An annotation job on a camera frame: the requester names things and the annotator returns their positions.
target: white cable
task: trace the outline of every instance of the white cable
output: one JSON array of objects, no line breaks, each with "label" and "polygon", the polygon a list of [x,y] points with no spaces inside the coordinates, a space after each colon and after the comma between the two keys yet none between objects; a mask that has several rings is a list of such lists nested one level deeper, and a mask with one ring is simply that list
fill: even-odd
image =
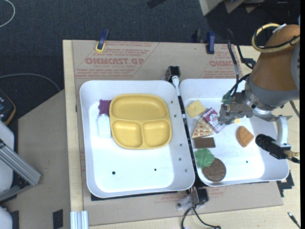
[{"label": "white cable", "polygon": [[8,0],[3,0],[3,1],[8,2],[8,3],[13,7],[14,12],[13,12],[12,17],[11,17],[7,22],[5,22],[4,24],[0,25],[0,28],[3,27],[3,26],[5,26],[5,25],[7,25],[8,23],[10,23],[11,20],[14,18],[15,13],[16,13],[15,6],[14,6],[14,4],[13,4],[11,1],[8,1]]},{"label": "white cable", "polygon": [[54,81],[52,81],[50,78],[45,77],[45,76],[43,76],[41,74],[33,74],[33,73],[7,74],[7,75],[0,75],[0,79],[7,78],[7,77],[14,77],[14,76],[37,76],[37,77],[41,77],[41,78],[46,79],[47,81],[51,82],[57,88],[58,92],[61,91],[59,86]]}]

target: red package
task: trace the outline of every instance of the red package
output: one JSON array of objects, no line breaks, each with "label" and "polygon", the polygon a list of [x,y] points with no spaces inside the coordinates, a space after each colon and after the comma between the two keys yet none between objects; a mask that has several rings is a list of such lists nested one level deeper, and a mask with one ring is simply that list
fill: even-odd
[{"label": "red package", "polygon": [[206,112],[204,112],[200,116],[206,123],[209,124],[209,126],[215,131],[216,133],[219,133],[222,129],[225,128],[225,124],[219,124],[218,123],[218,113],[213,109],[209,108]]}]

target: black bracket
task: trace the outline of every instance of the black bracket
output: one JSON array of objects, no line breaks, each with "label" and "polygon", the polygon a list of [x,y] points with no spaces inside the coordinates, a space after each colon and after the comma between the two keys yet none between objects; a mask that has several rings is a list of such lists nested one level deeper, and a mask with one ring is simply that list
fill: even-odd
[{"label": "black bracket", "polygon": [[282,198],[284,197],[284,189],[292,189],[292,187],[295,185],[290,171],[286,178],[286,182],[282,182],[282,181],[276,181],[276,182]]},{"label": "black bracket", "polygon": [[256,61],[251,58],[242,58],[241,61],[242,61],[242,63],[250,64],[252,66],[252,69],[254,68],[254,66],[256,64]]},{"label": "black bracket", "polygon": [[63,227],[63,210],[57,210],[53,212],[53,229],[59,229]]},{"label": "black bracket", "polygon": [[19,229],[19,211],[16,210],[10,213],[12,220],[13,220],[13,227],[12,229]]},{"label": "black bracket", "polygon": [[166,72],[165,72],[165,80],[167,82],[172,83],[172,77],[176,75],[176,76],[180,76],[180,67],[179,66],[168,66]]}]

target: purple object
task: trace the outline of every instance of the purple object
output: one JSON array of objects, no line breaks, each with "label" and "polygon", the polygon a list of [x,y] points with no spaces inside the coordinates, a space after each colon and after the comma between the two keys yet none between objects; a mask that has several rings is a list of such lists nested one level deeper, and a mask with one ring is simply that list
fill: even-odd
[{"label": "purple object", "polygon": [[109,116],[110,102],[111,100],[100,100],[100,105],[99,105],[100,115],[105,114]]}]

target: white partitioned tray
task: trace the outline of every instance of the white partitioned tray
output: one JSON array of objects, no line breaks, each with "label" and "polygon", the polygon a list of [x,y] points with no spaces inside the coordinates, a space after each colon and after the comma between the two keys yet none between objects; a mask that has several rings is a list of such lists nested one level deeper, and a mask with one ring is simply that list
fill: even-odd
[{"label": "white partitioned tray", "polygon": [[[192,102],[199,100],[206,108],[213,108],[219,113],[224,94],[235,84],[234,79],[186,79],[180,84],[180,93],[183,104],[187,107]],[[244,89],[240,83],[238,91]],[[198,120],[198,116],[190,118],[187,123],[190,135]],[[267,122],[257,117],[242,118],[238,124],[227,125],[219,133],[212,135],[215,147],[209,150],[214,157],[220,159],[226,166],[226,175],[220,182],[208,180],[202,169],[197,168],[198,176],[206,185],[222,186],[241,183],[266,182],[282,180],[288,176],[289,167],[286,159],[278,160],[267,151],[256,145],[255,138],[247,147],[242,147],[236,139],[236,130],[245,126],[256,137],[265,134],[276,140],[277,131],[274,122]]]},{"label": "white partitioned tray", "polygon": [[[168,106],[172,137],[163,147],[125,149],[100,138],[99,101],[121,94],[152,94]],[[195,180],[174,86],[166,81],[88,81],[80,89],[88,189],[100,198],[187,190]]]}]

